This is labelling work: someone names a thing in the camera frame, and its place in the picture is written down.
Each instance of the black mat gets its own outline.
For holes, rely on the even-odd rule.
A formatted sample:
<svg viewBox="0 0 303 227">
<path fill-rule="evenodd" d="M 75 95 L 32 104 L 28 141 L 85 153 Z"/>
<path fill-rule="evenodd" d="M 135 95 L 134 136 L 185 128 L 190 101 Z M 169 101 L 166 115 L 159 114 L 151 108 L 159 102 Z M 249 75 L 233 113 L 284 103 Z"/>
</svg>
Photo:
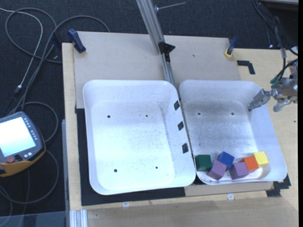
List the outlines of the black mat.
<svg viewBox="0 0 303 227">
<path fill-rule="evenodd" d="M 76 113 L 78 123 L 78 149 L 82 206 L 124 201 L 167 199 L 185 196 L 185 190 L 183 187 L 130 192 L 114 195 L 101 195 L 95 192 L 89 183 L 89 162 L 87 152 L 85 112 L 84 109 L 77 109 Z"/>
</svg>

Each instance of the blue cube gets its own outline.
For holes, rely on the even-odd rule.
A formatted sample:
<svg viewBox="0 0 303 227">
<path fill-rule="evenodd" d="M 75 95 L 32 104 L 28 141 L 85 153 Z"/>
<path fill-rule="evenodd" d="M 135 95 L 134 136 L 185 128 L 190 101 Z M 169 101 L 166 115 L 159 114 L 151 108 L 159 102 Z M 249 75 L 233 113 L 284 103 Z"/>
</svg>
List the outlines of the blue cube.
<svg viewBox="0 0 303 227">
<path fill-rule="evenodd" d="M 225 151 L 222 151 L 222 153 L 218 155 L 217 158 L 218 161 L 220 161 L 221 163 L 227 166 L 227 169 L 231 168 L 234 159 L 235 157 L 226 153 Z"/>
</svg>

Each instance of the blue clamp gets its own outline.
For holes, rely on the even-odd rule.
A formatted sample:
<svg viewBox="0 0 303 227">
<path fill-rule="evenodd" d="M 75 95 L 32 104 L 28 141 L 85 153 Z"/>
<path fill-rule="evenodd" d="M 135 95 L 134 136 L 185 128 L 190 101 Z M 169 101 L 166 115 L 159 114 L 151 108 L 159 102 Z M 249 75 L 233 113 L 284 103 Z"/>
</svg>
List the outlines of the blue clamp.
<svg viewBox="0 0 303 227">
<path fill-rule="evenodd" d="M 83 46 L 80 38 L 79 38 L 79 35 L 77 33 L 76 30 L 74 29 L 70 29 L 67 33 L 69 39 L 75 43 L 74 45 L 74 48 L 79 52 L 79 53 L 82 53 L 84 51 L 86 51 L 86 48 Z"/>
<path fill-rule="evenodd" d="M 234 49 L 236 43 L 237 43 L 237 38 L 234 37 L 232 39 L 231 45 L 225 50 L 225 53 L 224 53 L 225 57 L 227 57 L 227 58 L 232 57 L 232 52 L 233 52 L 233 49 Z"/>
</svg>

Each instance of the colored block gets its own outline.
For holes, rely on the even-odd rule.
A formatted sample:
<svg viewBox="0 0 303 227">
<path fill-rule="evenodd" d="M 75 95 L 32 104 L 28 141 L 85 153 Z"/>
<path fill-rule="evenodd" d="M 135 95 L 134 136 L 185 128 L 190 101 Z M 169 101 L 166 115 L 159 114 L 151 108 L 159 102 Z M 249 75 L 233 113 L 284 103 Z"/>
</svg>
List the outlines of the colored block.
<svg viewBox="0 0 303 227">
<path fill-rule="evenodd" d="M 264 151 L 256 152 L 253 156 L 256 158 L 259 167 L 263 167 L 269 163 Z"/>
<path fill-rule="evenodd" d="M 208 171 L 213 166 L 210 155 L 197 155 L 195 162 L 197 171 Z"/>
<path fill-rule="evenodd" d="M 249 173 L 252 173 L 259 168 L 257 160 L 254 156 L 245 157 L 240 162 L 245 162 Z"/>
<path fill-rule="evenodd" d="M 243 178 L 249 174 L 245 162 L 237 162 L 229 169 L 232 179 Z"/>
<path fill-rule="evenodd" d="M 227 166 L 222 162 L 215 160 L 212 169 L 207 173 L 213 179 L 219 180 L 223 177 Z"/>
<path fill-rule="evenodd" d="M 227 169 L 231 168 L 234 159 L 235 159 L 235 157 L 226 153 L 225 151 L 222 151 L 222 153 L 220 155 L 218 155 L 218 158 L 217 158 L 218 161 L 227 165 Z"/>
</svg>

